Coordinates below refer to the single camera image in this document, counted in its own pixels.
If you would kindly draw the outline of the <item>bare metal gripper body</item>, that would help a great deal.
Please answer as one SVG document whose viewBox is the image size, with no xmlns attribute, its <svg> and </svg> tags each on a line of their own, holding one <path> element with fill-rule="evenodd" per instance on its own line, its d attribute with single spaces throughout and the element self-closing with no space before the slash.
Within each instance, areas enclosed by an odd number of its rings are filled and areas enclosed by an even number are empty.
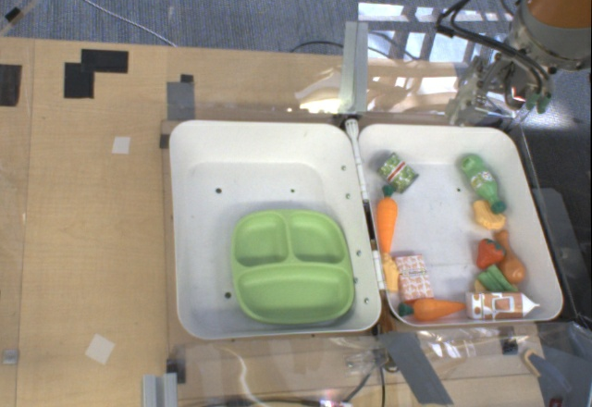
<svg viewBox="0 0 592 407">
<path fill-rule="evenodd" d="M 548 70 L 522 50 L 508 55 L 509 49 L 497 50 L 492 61 L 483 66 L 478 90 L 486 97 L 501 100 L 512 112 L 545 113 L 553 94 Z"/>
</svg>

